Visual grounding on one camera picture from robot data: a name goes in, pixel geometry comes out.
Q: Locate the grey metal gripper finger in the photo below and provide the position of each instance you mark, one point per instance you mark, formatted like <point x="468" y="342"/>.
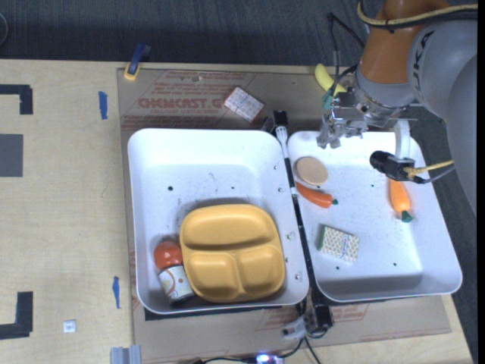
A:
<point x="336" y="139"/>
<point x="323" y="137"/>

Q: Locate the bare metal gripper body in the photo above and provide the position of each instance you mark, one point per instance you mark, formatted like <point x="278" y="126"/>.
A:
<point x="350" y="116"/>

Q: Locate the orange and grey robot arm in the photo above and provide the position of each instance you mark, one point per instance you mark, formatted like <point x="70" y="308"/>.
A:
<point x="435" y="70"/>

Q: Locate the tan round biscuit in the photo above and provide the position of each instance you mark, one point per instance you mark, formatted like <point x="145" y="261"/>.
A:
<point x="311" y="170"/>

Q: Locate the yellow banana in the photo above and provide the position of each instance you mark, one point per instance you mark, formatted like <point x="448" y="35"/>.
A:
<point x="325" y="77"/>

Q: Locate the red-orange carrot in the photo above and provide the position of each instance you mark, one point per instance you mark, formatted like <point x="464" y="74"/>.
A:
<point x="314" y="195"/>

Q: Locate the white and orange checked packet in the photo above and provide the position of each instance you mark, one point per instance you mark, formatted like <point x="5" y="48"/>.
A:
<point x="244" y="104"/>

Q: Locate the light orange carrot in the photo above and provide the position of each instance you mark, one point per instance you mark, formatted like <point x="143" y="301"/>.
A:
<point x="400" y="199"/>

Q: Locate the orange-dotted packet with green edge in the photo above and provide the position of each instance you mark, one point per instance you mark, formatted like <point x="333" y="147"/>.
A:
<point x="339" y="244"/>

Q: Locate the white plastic tray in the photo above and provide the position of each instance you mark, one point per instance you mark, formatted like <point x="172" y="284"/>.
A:
<point x="379" y="248"/>
<point x="212" y="157"/>

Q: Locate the brown cardboard board red print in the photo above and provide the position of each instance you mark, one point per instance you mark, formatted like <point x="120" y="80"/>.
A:
<point x="182" y="101"/>

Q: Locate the yellow divided plate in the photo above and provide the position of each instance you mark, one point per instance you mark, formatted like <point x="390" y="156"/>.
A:
<point x="231" y="252"/>

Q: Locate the white bottle with orange cap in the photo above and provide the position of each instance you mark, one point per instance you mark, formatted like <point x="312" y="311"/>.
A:
<point x="174" y="275"/>

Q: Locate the black cylinder on white bracket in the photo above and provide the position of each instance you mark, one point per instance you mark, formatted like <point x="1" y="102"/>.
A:
<point x="382" y="162"/>

